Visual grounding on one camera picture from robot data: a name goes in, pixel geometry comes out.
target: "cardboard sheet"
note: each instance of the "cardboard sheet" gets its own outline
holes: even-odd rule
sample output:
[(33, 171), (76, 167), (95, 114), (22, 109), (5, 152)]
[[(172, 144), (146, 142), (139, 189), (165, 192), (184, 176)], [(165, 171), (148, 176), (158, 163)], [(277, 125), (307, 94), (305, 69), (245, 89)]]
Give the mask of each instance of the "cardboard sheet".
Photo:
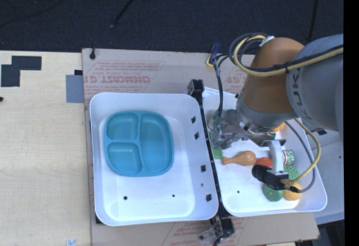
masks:
[[(91, 233), (93, 246), (175, 246), (203, 245), (199, 234), (208, 229), (209, 221), (168, 222), (111, 227), (96, 223), (94, 210), (92, 145), (89, 102), (100, 92), (184, 93), (191, 79), (201, 79), (206, 87), (218, 89), (213, 68), (206, 66), (207, 53), (177, 53), (136, 50), (82, 50), (84, 74), (86, 139), (90, 191)], [(252, 56), (244, 56), (250, 64)], [(221, 65), (223, 90), (240, 93), (244, 74), (229, 60)], [(263, 245), (319, 237), (312, 213), (233, 217), (235, 233), (225, 246)]]

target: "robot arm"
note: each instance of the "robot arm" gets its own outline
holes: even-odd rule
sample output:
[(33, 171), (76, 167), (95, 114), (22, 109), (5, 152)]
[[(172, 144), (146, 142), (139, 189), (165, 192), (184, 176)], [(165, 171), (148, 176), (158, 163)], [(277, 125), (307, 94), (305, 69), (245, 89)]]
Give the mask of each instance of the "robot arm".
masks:
[[(254, 44), (259, 44), (259, 51), (252, 65), (245, 67), (241, 55)], [(296, 118), (338, 131), (343, 142), (343, 34), (306, 46), (289, 38), (249, 34), (232, 43), (228, 57), (248, 75), (237, 95), (236, 109), (218, 109), (212, 115), (214, 147), (225, 149), (234, 141), (250, 139), (259, 146), (269, 146), (272, 156), (276, 155), (280, 145), (269, 133)], [(254, 168), (252, 173), (280, 189), (280, 181), (285, 179), (280, 165), (277, 161), (272, 170)]]

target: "red toy tomato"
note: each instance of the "red toy tomato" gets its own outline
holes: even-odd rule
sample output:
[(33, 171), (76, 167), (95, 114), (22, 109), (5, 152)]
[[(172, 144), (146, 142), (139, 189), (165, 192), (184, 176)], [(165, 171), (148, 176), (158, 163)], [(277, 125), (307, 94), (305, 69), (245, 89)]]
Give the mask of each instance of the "red toy tomato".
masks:
[(269, 168), (272, 167), (272, 162), (271, 159), (269, 157), (261, 157), (257, 159), (256, 165), (260, 164), (260, 165), (265, 165), (268, 166)]

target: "white tray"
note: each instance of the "white tray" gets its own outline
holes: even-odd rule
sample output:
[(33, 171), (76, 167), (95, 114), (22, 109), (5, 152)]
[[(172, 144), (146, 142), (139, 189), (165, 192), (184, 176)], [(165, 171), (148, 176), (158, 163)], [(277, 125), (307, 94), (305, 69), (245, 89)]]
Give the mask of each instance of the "white tray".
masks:
[[(174, 162), (166, 173), (127, 177), (109, 167), (104, 126), (110, 115), (124, 110), (157, 112), (169, 122)], [(90, 117), (95, 212), (104, 224), (207, 220), (216, 214), (218, 197), (200, 108), (194, 98), (185, 94), (104, 92), (92, 98)]]
[[(223, 109), (235, 109), (236, 102), (237, 99), (234, 95), (224, 95)], [(211, 110), (218, 109), (218, 106), (218, 95), (209, 95), (204, 99), (203, 107), (205, 114)], [(289, 122), (300, 134), (310, 150), (304, 130), (294, 120)], [(309, 167), (310, 160), (304, 147), (288, 126), (277, 132), (275, 138), (285, 138), (287, 140), (282, 149), (292, 149), (294, 151), (295, 162), (293, 166), (298, 169), (299, 173), (302, 173)], [(268, 147), (258, 147), (250, 140), (232, 143), (230, 148), (223, 150), (223, 155), (225, 157), (233, 157), (244, 150), (253, 151), (257, 158), (269, 157)], [(282, 198), (277, 202), (271, 202), (263, 194), (262, 187), (264, 184), (252, 176), (252, 166), (233, 163), (222, 165), (221, 160), (215, 159), (214, 161), (223, 206), (233, 216), (246, 217), (276, 213), (320, 211), (326, 206), (326, 192), (317, 167), (315, 167), (316, 179), (314, 185), (307, 192), (303, 193), (299, 200), (288, 201)], [(300, 181), (300, 185), (303, 188), (309, 185), (311, 177), (312, 171)]]

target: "blue divided dish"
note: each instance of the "blue divided dish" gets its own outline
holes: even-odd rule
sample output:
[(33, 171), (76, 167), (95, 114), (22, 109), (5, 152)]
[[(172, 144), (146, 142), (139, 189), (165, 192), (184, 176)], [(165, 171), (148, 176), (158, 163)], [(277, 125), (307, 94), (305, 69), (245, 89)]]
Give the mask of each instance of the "blue divided dish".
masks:
[(144, 177), (167, 172), (174, 157), (173, 137), (164, 116), (148, 111), (123, 111), (105, 125), (105, 153), (118, 174)]

